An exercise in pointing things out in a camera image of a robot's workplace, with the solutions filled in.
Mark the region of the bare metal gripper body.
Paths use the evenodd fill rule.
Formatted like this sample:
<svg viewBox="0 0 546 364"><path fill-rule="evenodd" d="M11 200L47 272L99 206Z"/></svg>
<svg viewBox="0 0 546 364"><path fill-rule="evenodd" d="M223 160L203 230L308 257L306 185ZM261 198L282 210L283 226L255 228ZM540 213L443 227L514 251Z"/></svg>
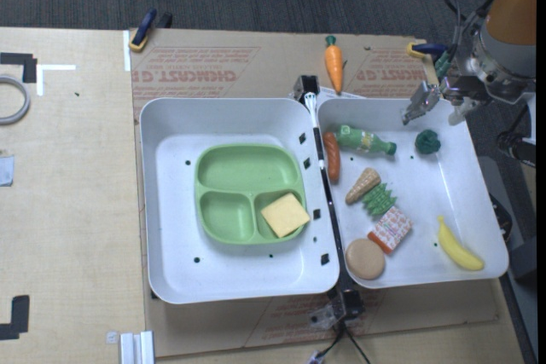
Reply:
<svg viewBox="0 0 546 364"><path fill-rule="evenodd" d="M492 58L456 57L440 80L439 88L448 100L519 103L534 93L534 78L514 75Z"/></svg>

